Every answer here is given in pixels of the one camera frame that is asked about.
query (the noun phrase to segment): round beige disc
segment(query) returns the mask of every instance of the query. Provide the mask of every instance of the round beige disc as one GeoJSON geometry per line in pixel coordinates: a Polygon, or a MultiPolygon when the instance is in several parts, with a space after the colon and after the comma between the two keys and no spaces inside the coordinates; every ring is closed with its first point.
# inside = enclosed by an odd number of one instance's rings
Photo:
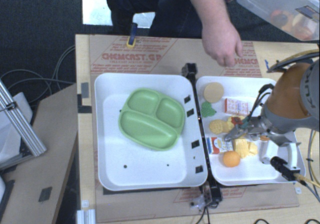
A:
{"type": "Polygon", "coordinates": [[[224,87],[220,83],[212,82],[205,87],[203,96],[207,102],[215,103],[223,97],[224,91],[224,87]]]}

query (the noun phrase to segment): dark blue pants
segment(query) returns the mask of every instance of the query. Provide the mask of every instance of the dark blue pants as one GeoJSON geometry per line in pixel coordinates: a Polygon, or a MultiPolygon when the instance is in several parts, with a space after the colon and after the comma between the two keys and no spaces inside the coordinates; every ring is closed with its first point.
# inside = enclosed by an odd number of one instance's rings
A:
{"type": "Polygon", "coordinates": [[[149,30],[157,37],[201,37],[202,24],[190,0],[117,0],[128,14],[155,12],[149,30]]]}

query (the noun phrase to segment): person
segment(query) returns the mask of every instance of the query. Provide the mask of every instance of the person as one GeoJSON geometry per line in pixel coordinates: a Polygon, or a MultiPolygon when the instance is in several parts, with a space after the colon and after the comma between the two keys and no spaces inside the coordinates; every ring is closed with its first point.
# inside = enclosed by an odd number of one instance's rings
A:
{"type": "Polygon", "coordinates": [[[155,12],[150,36],[201,37],[205,52],[221,66],[242,57],[242,42],[226,3],[232,0],[107,0],[113,32],[129,34],[133,15],[155,12]]]}

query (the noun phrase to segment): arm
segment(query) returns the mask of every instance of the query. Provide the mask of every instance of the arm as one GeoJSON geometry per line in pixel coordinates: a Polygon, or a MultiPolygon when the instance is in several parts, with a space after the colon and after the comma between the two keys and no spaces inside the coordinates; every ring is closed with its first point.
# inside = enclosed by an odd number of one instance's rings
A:
{"type": "Polygon", "coordinates": [[[221,66],[235,65],[242,56],[240,36],[232,25],[225,0],[191,0],[202,22],[202,43],[208,55],[221,66]]]}

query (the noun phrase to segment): green plate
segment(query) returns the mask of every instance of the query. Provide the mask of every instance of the green plate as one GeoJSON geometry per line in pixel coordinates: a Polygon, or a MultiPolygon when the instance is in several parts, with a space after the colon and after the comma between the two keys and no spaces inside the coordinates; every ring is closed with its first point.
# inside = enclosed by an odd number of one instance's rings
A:
{"type": "Polygon", "coordinates": [[[140,88],[126,100],[118,124],[126,137],[164,151],[176,144],[185,124],[185,110],[171,97],[140,88]]]}

